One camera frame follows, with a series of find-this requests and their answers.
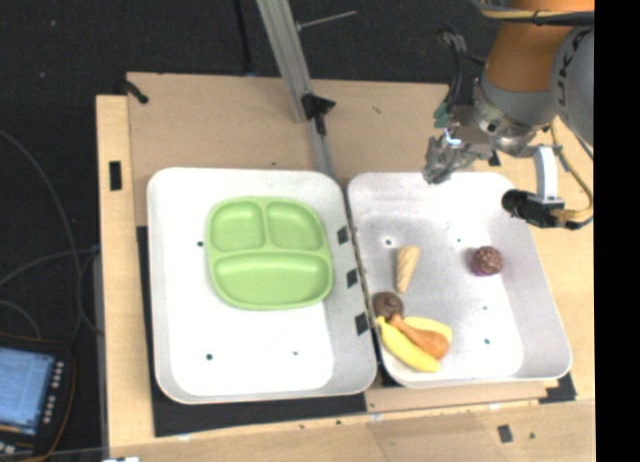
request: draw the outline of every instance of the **wooden table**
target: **wooden table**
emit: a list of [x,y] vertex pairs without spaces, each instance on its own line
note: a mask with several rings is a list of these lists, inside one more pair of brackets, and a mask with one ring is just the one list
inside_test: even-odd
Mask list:
[[[277,78],[131,73],[149,102],[99,96],[97,108],[101,244],[105,297],[109,446],[112,456],[153,460],[592,460],[595,459],[593,226],[569,232],[532,228],[573,351],[575,401],[541,405],[557,386],[516,382],[456,389],[388,388],[365,393],[367,412],[155,437],[150,399],[136,226],[146,222],[146,183],[169,166],[313,169],[305,123],[293,119]],[[368,171],[419,171],[439,84],[314,81],[336,101],[327,115],[336,178]],[[592,162],[564,127],[574,166],[593,182]],[[536,142],[549,142],[540,135]],[[531,160],[501,157],[473,170],[497,171],[535,190]],[[121,182],[113,178],[121,177]],[[568,207],[586,197],[565,174]],[[501,438],[508,431],[512,441]]]

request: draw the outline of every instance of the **screen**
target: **screen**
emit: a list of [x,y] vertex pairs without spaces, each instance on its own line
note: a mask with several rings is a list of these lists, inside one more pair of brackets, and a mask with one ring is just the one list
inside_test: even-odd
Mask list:
[[55,357],[0,347],[0,431],[35,435]]

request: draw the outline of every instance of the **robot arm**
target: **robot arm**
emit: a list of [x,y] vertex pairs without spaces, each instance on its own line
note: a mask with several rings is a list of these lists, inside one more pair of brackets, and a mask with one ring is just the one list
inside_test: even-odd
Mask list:
[[[585,147],[593,146],[595,0],[470,1],[501,24],[484,61],[470,55],[454,31],[437,34],[459,71],[434,114],[443,135],[429,140],[424,177],[441,183],[476,159],[497,162],[498,152],[531,157],[537,193],[514,191],[504,207],[540,227],[579,227],[583,219],[564,210],[555,194],[555,156],[562,158],[562,147],[529,142],[559,116]],[[467,60],[482,66],[479,76],[465,76]]]

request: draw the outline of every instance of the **tray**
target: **tray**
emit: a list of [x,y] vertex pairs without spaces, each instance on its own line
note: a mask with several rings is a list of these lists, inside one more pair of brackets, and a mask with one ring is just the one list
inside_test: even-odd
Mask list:
[[324,228],[317,213],[300,201],[223,201],[209,214],[205,244],[214,288],[235,307],[304,307],[333,287]]
[[[501,206],[513,188],[494,173],[456,173],[427,185],[420,173],[355,177],[348,199],[370,297],[394,290],[395,254],[417,245],[421,256],[399,295],[405,315],[449,325],[453,339],[436,373],[412,370],[381,347],[385,369],[412,388],[475,382],[545,380],[564,375],[571,350],[529,226]],[[471,252],[498,248],[503,270],[478,277]]]
[[[154,371],[169,398],[229,403],[350,395],[369,387],[377,361],[335,181],[318,172],[167,168],[152,176],[147,198]],[[333,274],[322,300],[250,310],[222,299],[209,271],[207,220],[217,205],[247,198],[262,206],[278,198],[317,213]],[[239,249],[235,242],[221,245]]]

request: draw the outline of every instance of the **yellow banana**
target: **yellow banana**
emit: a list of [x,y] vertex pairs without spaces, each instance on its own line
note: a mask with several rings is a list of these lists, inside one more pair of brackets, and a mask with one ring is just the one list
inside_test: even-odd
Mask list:
[[382,344],[407,366],[428,372],[440,369],[440,363],[435,357],[418,348],[402,332],[389,325],[384,316],[378,316],[377,322],[380,326]]
[[431,318],[420,318],[418,316],[405,316],[404,321],[407,325],[413,327],[414,329],[431,330],[433,332],[442,334],[445,338],[447,338],[447,341],[451,343],[451,327],[445,325],[444,323],[432,320]]

